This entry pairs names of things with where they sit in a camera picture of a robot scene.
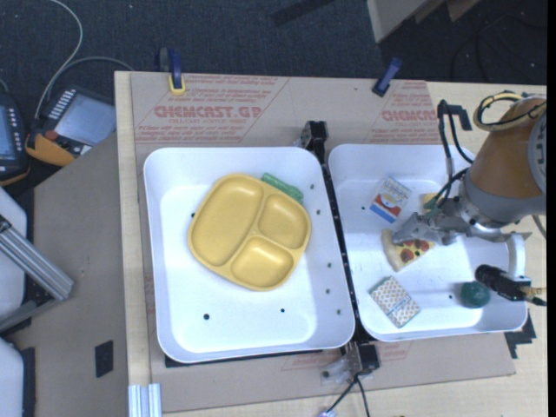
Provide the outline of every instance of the yellow and black device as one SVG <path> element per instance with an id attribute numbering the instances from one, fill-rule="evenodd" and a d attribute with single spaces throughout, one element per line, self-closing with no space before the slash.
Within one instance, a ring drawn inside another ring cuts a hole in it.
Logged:
<path id="1" fill-rule="evenodd" d="M 17 182 L 29 173 L 24 141 L 25 126 L 16 102 L 0 94 L 0 186 Z"/>
<path id="2" fill-rule="evenodd" d="M 40 161 L 63 167 L 115 130 L 116 110 L 110 100 L 72 85 L 46 104 L 25 150 Z"/>

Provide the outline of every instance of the pizza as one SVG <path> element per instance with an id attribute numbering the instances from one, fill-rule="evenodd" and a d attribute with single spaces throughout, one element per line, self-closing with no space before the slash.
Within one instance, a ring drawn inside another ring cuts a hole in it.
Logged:
<path id="1" fill-rule="evenodd" d="M 414 239 L 394 244 L 392 241 L 392 230 L 382 230 L 382 247 L 392 268 L 399 272 L 408 264 L 422 258 L 422 256 L 434 247 L 434 242 Z"/>

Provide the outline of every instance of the black floor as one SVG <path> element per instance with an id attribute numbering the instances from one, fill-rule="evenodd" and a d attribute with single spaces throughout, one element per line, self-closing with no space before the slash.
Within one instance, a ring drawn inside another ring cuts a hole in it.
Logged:
<path id="1" fill-rule="evenodd" d="M 376 78 L 393 56 L 397 77 L 431 81 L 546 84 L 547 0 L 484 0 L 452 23 L 445 6 L 423 23 L 404 23 L 377 45 L 365 0 L 59 0 L 83 24 L 75 59 L 108 56 L 154 70 L 163 46 L 187 72 Z M 0 0 L 0 79 L 23 116 L 76 47 L 73 17 L 44 0 Z M 114 70 L 94 61 L 64 73 L 113 96 Z M 49 171 L 11 187 L 32 187 Z"/>

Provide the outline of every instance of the yellow divided plate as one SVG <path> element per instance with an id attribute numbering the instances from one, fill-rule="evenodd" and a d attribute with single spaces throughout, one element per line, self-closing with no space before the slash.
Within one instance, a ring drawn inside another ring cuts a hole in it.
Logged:
<path id="1" fill-rule="evenodd" d="M 218 180 L 189 226 L 191 253 L 204 266 L 253 290 L 284 283 L 311 233 L 307 211 L 279 189 L 249 175 Z"/>

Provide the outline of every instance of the device screen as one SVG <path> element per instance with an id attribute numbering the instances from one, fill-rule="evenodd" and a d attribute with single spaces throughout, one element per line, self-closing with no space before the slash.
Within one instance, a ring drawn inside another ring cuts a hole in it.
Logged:
<path id="1" fill-rule="evenodd" d="M 0 106 L 0 158 L 2 159 L 16 158 L 9 128 L 6 108 Z"/>
<path id="2" fill-rule="evenodd" d="M 77 94 L 54 128 L 60 136 L 93 147 L 116 129 L 116 110 L 108 105 Z"/>

